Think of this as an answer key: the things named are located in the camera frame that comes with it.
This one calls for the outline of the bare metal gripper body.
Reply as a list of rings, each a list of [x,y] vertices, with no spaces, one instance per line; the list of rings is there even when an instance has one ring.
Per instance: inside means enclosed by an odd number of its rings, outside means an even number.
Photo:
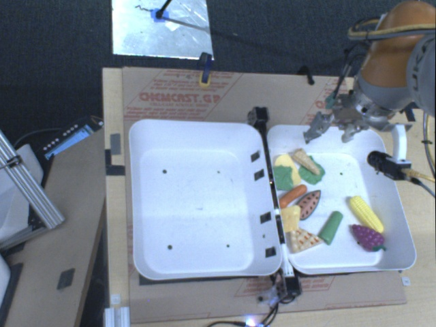
[[[332,106],[333,122],[339,127],[355,127],[358,131],[370,127],[383,131],[395,111],[385,109],[371,101],[365,94],[341,94]]]

